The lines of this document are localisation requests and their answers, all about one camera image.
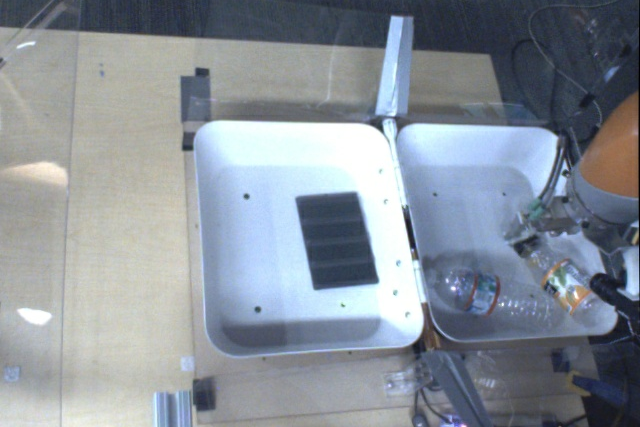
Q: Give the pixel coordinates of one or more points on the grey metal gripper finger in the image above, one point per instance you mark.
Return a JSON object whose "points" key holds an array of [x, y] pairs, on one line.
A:
{"points": [[514, 232], [528, 247]]}

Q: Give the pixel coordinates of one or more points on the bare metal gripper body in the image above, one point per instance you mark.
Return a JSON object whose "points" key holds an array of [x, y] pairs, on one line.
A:
{"points": [[554, 221]]}

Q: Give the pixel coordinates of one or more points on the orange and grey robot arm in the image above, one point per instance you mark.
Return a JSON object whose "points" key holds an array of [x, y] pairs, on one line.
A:
{"points": [[612, 150]]}

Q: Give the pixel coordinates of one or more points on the white plastic tray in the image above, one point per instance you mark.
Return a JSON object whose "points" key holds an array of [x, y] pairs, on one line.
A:
{"points": [[280, 235], [465, 215]]}

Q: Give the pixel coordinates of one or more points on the clear bottle with orange label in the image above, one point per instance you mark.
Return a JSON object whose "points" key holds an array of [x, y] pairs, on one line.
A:
{"points": [[565, 285]]}

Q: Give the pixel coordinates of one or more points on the clear bottle with blue label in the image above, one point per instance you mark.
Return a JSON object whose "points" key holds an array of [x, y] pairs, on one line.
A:
{"points": [[482, 292]]}

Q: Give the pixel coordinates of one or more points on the black ribbed rectangular pad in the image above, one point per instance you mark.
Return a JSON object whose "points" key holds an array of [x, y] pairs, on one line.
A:
{"points": [[337, 240]]}

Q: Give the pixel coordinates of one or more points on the pale wood board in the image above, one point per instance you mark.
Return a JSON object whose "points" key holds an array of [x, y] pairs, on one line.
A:
{"points": [[300, 80]]}

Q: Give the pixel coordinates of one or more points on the black cylinder on white bracket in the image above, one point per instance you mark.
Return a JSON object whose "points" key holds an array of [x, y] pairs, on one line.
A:
{"points": [[607, 287]]}

